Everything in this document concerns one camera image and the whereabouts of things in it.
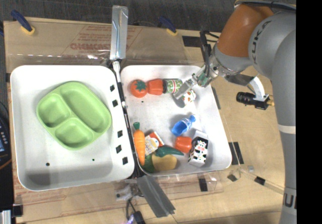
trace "blue toy bottle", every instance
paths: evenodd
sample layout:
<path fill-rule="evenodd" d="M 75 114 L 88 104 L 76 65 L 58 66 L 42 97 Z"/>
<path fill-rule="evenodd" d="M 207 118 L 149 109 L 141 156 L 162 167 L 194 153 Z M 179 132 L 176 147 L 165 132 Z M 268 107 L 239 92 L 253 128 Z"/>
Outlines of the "blue toy bottle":
<path fill-rule="evenodd" d="M 194 115 L 191 115 L 189 118 L 183 118 L 173 126 L 173 128 L 171 129 L 171 132 L 175 136 L 180 136 L 184 132 L 187 132 L 191 128 L 192 123 L 195 121 L 196 121 L 196 118 Z"/>

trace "toy tomato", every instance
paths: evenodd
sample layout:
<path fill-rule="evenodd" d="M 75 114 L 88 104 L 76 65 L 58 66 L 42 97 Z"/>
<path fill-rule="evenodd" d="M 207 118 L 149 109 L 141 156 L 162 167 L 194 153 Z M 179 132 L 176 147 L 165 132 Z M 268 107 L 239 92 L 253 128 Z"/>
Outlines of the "toy tomato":
<path fill-rule="evenodd" d="M 175 148 L 182 151 L 183 153 L 188 153 L 192 147 L 192 139 L 188 136 L 178 136 L 175 143 Z"/>
<path fill-rule="evenodd" d="M 130 85 L 131 94 L 142 98 L 147 94 L 147 86 L 142 80 L 134 80 Z"/>
<path fill-rule="evenodd" d="M 155 79 L 147 82 L 147 92 L 149 94 L 154 95 L 161 95 L 163 94 L 163 80 L 162 79 Z"/>

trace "toy vegetable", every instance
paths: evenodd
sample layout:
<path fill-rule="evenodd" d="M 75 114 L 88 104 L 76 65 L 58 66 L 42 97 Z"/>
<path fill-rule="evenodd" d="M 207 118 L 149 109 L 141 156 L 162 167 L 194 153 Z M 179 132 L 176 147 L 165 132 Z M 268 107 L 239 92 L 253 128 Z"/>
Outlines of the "toy vegetable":
<path fill-rule="evenodd" d="M 177 158 L 171 154 L 158 157 L 152 153 L 152 163 L 156 171 L 172 170 L 177 165 Z"/>
<path fill-rule="evenodd" d="M 163 80 L 155 79 L 147 82 L 147 92 L 149 94 L 161 95 L 163 94 Z"/>
<path fill-rule="evenodd" d="M 137 98 L 142 98 L 147 94 L 147 86 L 142 80 L 134 80 L 130 85 L 131 94 Z"/>
<path fill-rule="evenodd" d="M 155 152 L 155 155 L 161 158 L 168 154 L 184 155 L 181 151 L 169 146 L 162 146 L 158 148 Z"/>
<path fill-rule="evenodd" d="M 149 173 L 155 172 L 155 168 L 152 163 L 152 154 L 145 157 L 145 163 L 144 166 L 142 166 L 142 168 Z"/>
<path fill-rule="evenodd" d="M 188 136 L 178 136 L 175 143 L 175 148 L 184 152 L 188 153 L 192 147 L 192 139 Z"/>
<path fill-rule="evenodd" d="M 138 156 L 139 162 L 142 166 L 144 166 L 145 163 L 145 135 L 140 130 L 140 123 L 135 122 L 133 124 L 135 128 L 135 132 L 133 133 L 134 137 L 134 146 L 136 149 L 136 154 Z"/>

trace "gray robot arm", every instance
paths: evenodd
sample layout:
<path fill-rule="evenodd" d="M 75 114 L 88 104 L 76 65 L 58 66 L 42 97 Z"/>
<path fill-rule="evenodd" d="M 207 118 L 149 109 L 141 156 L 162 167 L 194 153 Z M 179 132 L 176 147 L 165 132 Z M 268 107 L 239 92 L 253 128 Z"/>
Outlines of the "gray robot arm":
<path fill-rule="evenodd" d="M 296 103 L 295 54 L 296 7 L 279 4 L 286 10 L 273 13 L 265 5 L 271 2 L 242 0 L 236 5 L 205 65 L 187 80 L 174 94 L 176 99 L 194 85 L 207 86 L 221 76 L 228 82 L 252 85 L 255 94 L 249 98 L 239 96 L 239 102 L 258 104 L 266 109 L 268 95 L 263 92 L 256 77 L 241 74 L 253 66 L 272 82 L 278 128 L 282 140 L 285 162 L 285 190 L 280 224 L 297 223 L 296 206 Z"/>

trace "green plate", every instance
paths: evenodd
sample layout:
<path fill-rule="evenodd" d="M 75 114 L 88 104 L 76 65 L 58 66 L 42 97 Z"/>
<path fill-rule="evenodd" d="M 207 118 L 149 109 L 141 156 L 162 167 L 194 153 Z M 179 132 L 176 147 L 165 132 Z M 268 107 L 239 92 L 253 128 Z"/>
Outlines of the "green plate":
<path fill-rule="evenodd" d="M 105 104 L 86 85 L 68 82 L 43 97 L 37 117 L 46 130 L 65 148 L 81 149 L 103 133 L 112 123 Z"/>

